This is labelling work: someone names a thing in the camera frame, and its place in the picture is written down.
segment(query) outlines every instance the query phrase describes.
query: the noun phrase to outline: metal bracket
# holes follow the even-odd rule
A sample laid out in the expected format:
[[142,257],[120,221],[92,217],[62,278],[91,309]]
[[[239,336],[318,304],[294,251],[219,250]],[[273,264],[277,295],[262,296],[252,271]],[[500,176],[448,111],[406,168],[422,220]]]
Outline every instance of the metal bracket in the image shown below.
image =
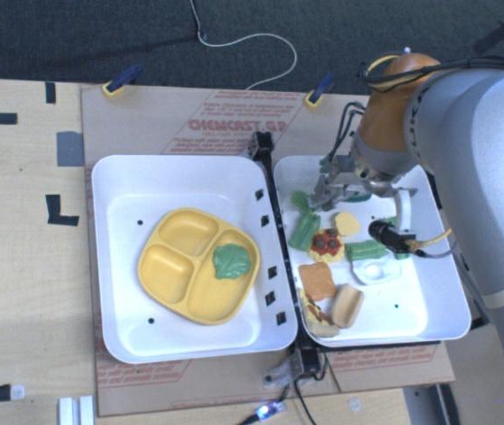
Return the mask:
[[282,389],[305,373],[300,351],[293,352],[277,367],[263,372],[263,386]]
[[94,401],[92,396],[58,399],[58,425],[94,425],[94,417]]

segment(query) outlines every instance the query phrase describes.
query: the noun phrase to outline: gray robot arm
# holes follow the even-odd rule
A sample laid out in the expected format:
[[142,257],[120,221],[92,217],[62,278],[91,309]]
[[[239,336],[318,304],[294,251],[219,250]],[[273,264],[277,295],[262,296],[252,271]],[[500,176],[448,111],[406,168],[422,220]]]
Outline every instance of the gray robot arm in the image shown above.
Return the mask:
[[434,176],[476,299],[504,351],[504,61],[384,58],[393,61],[372,82],[350,154],[328,159],[311,205],[328,209],[360,193],[391,196],[405,173],[422,166]]

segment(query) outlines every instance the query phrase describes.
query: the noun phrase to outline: blue clamp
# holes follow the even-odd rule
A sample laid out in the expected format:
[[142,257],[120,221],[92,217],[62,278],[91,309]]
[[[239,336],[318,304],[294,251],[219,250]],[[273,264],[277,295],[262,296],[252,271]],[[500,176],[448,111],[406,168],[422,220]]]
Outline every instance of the blue clamp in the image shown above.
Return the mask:
[[328,73],[319,86],[305,96],[306,106],[314,109],[321,102],[322,93],[331,91],[332,87],[334,87],[334,75]]
[[104,91],[104,94],[108,97],[115,97],[124,90],[124,85],[134,83],[140,76],[142,71],[143,68],[139,65],[131,66],[123,73],[121,73],[118,77],[116,77],[113,81],[109,81],[108,83],[103,85],[102,91]]

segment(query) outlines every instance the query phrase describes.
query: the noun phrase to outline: wooden table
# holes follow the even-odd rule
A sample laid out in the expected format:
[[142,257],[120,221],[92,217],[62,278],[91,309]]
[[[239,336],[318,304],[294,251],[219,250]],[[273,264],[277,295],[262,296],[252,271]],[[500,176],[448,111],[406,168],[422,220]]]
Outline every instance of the wooden table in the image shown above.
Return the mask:
[[[56,423],[59,398],[96,395],[84,168],[59,167],[56,134],[81,132],[80,85],[0,80],[0,385],[25,397],[0,403],[0,423]],[[78,226],[50,225],[45,197],[61,196]],[[349,400],[362,408],[352,408]],[[409,424],[401,389],[306,399],[319,424]],[[269,423],[308,423],[296,399]],[[96,418],[96,423],[235,424],[257,405],[216,406]]]

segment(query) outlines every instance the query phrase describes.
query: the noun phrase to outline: yellow plate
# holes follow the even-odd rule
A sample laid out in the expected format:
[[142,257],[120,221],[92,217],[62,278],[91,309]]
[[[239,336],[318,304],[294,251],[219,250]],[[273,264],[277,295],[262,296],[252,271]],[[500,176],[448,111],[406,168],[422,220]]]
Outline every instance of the yellow plate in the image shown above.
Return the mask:
[[[213,255],[242,246],[252,263],[236,279],[217,279]],[[260,251],[243,231],[194,208],[168,213],[153,230],[137,265],[143,289],[156,301],[201,324],[222,324],[244,303],[260,267]]]

